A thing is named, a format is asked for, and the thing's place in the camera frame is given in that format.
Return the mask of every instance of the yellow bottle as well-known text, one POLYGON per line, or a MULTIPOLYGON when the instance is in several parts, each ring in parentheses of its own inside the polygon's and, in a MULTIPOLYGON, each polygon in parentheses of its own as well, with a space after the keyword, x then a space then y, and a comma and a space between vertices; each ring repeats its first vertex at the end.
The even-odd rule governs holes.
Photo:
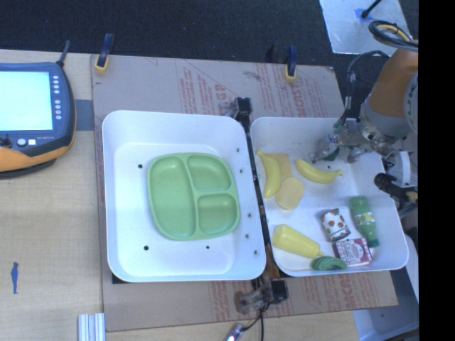
POLYGON ((307 258, 315 258, 318 255, 324 255, 317 242, 286 224, 279 224, 274 230, 272 245, 307 258))

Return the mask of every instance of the green bottle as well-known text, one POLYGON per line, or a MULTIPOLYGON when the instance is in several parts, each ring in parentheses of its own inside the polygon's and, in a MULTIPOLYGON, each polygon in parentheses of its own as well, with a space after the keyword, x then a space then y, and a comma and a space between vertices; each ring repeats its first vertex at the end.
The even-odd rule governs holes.
POLYGON ((368 206, 365 196, 352 197, 349 200, 349 208, 353 214, 355 225, 358 230, 367 239, 368 247, 379 246, 379 240, 376 238, 376 222, 368 206))

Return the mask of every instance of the dark floor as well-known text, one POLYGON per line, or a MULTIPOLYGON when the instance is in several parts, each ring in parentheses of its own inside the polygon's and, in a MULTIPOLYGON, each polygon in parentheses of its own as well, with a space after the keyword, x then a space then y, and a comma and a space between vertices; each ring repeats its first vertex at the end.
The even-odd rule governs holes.
MULTIPOLYGON (((399 0, 409 34, 419 37, 419 0, 399 0)), ((106 33, 113 54, 263 62, 294 45, 297 64, 334 67, 341 95, 353 55, 332 52, 319 0, 0 0, 0 48, 98 53, 106 33)), ((362 102, 383 61, 358 69, 362 102)))

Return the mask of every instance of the small box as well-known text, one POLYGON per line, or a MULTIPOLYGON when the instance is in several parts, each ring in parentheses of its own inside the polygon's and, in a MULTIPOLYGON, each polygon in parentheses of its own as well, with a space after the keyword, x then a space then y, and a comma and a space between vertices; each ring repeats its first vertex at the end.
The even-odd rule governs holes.
POLYGON ((367 263, 373 260, 364 238, 336 242, 333 244, 333 250, 335 256, 344 260, 347 265, 367 263))

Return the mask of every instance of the white tray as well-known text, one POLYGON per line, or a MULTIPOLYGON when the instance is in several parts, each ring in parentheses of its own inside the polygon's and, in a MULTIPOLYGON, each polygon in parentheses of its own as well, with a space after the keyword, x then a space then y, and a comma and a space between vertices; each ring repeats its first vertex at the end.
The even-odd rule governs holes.
POLYGON ((116 111, 102 125, 107 259, 128 282, 248 280, 265 268, 265 249, 245 131, 230 117, 116 111), (146 173, 157 156, 199 152, 230 167, 240 221, 229 234, 178 241, 155 228, 146 173))
MULTIPOLYGON (((358 162, 349 164, 346 161, 346 153, 341 151, 335 161, 317 162, 315 166, 319 168, 325 166, 327 169, 327 166, 330 166, 334 170, 343 170, 343 175, 328 185, 312 183, 296 169, 297 158, 311 161, 310 155, 315 149, 316 142, 325 134, 333 132, 336 120, 262 117, 251 125, 251 139, 255 152, 261 149, 264 153, 288 153, 293 176, 301 179, 305 186, 304 196, 298 207, 292 211, 280 208, 274 197, 264 199, 270 237, 276 226, 284 223, 318 242, 325 255, 334 256, 332 243, 323 232, 319 219, 323 213, 338 207, 351 230, 351 235, 345 239, 362 237, 355 228, 348 199, 356 195, 365 195, 376 220, 376 235, 380 246, 371 249, 373 260, 366 265, 349 266, 345 270, 337 271, 315 271, 310 267, 311 259, 272 246, 278 267, 290 276, 384 271, 400 269, 407 263, 408 248, 395 201, 379 190, 373 182, 378 173, 384 173, 378 154, 362 155, 358 162)), ((266 175, 258 155, 255 155, 255 163, 259 185, 264 188, 266 175)))

